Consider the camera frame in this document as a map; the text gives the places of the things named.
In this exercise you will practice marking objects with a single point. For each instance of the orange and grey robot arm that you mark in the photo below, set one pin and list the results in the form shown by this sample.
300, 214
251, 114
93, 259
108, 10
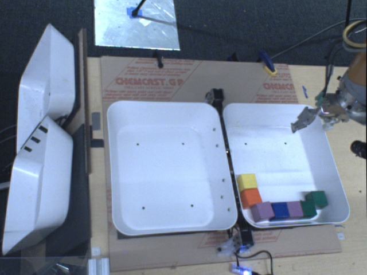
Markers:
359, 67

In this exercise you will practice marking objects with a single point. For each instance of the thin black and white rod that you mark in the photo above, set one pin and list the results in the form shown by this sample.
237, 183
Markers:
229, 153

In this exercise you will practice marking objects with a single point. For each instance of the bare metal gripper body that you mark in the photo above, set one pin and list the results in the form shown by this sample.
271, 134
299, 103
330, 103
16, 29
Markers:
341, 107

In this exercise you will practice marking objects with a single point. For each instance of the green cube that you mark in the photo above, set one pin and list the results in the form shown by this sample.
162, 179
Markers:
317, 198
309, 209

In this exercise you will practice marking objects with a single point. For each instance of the yellow cube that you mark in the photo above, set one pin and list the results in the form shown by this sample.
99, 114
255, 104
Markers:
247, 181

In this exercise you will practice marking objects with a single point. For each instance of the blue cube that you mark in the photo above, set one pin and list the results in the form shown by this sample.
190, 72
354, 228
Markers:
280, 210

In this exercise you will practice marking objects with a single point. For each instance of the white plastic tray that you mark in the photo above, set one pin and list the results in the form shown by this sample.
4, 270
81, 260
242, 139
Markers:
163, 168
275, 159

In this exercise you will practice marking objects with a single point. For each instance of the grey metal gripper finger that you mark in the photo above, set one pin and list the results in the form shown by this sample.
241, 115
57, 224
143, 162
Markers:
299, 125
309, 112

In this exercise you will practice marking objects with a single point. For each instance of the purple cube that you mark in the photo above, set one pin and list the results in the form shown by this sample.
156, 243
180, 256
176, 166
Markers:
262, 211
295, 209

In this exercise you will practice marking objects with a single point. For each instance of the orange cube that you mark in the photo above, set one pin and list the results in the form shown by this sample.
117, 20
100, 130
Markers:
250, 198

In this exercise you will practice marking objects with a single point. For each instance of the brown cardboard board, red print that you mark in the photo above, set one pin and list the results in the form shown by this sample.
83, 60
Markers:
177, 79

